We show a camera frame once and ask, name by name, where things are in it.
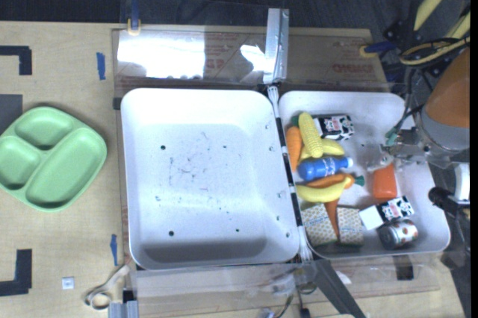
yellow corn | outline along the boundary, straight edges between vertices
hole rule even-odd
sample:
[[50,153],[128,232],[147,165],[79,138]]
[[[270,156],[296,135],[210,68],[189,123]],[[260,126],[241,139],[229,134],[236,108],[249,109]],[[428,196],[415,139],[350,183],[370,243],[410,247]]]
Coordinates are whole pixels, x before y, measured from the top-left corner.
[[323,154],[322,138],[315,127],[314,120],[309,113],[302,112],[299,115],[299,129],[304,146],[313,158],[320,158]]

table surface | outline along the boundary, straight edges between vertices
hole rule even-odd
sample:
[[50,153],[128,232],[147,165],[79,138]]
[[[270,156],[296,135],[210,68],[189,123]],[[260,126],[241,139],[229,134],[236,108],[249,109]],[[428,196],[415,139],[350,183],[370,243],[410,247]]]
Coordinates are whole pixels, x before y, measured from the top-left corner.
[[[117,119],[112,107],[111,33],[118,28],[122,25],[0,22],[0,46],[29,46],[33,51],[33,75],[18,74],[17,57],[0,56],[0,93],[22,94],[24,111],[39,105],[59,107],[97,130],[108,146],[107,160],[94,182],[61,212],[36,211],[0,192],[0,281],[13,279],[17,249],[33,252],[32,288],[25,295],[1,297],[2,317],[108,315],[106,310],[95,311],[86,306],[84,297],[117,269],[110,248],[112,234],[118,240],[118,261],[120,264],[123,261]],[[99,79],[98,52],[105,56],[105,80]],[[422,292],[407,293],[406,287],[402,287],[398,293],[387,296],[365,293],[356,298],[358,305],[369,317],[463,317],[450,272],[440,261],[433,263],[434,290],[425,288]],[[62,290],[63,277],[74,277],[74,289]],[[122,282],[119,282],[111,290],[113,300],[121,299],[121,291]],[[329,302],[313,302],[308,307],[313,317],[337,314]],[[201,317],[257,315],[255,309]],[[150,312],[144,316],[155,315]],[[294,306],[283,317],[298,316]]]

soda can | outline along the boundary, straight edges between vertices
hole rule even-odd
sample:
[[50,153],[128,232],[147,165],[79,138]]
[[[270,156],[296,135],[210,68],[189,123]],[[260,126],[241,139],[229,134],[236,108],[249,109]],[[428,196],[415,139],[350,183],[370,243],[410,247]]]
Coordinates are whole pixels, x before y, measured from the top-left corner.
[[418,230],[410,219],[389,222],[377,229],[380,241],[385,249],[400,248],[406,243],[418,239]]

divided plate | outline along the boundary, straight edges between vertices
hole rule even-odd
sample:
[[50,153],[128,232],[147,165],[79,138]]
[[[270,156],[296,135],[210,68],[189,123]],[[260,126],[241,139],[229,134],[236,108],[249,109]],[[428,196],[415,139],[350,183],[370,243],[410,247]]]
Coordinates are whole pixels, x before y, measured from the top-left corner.
[[91,127],[53,107],[36,107],[0,136],[0,187],[40,211],[61,211],[90,185],[106,143]]

